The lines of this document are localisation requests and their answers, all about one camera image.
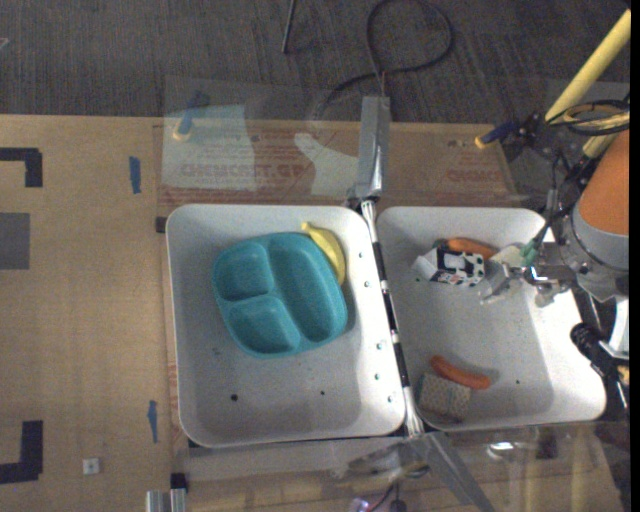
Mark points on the black and white milk carton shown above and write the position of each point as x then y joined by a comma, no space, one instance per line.
457,267

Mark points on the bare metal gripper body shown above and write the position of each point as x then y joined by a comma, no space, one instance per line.
552,274

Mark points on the black cylinder on white bracket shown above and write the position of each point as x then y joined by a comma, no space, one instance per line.
602,345

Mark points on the yellow banana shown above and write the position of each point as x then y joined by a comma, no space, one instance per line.
331,245

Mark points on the orange sausage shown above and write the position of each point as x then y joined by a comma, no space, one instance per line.
460,375

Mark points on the orange carrot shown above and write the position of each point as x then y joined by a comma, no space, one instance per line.
470,246

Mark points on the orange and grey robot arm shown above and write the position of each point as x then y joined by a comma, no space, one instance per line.
602,200

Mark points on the blue divided plate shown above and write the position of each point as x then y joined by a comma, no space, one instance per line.
280,295

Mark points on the white plastic tray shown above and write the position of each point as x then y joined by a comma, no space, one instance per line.
280,395
500,330

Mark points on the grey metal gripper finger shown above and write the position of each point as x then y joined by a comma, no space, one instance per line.
507,254
496,284

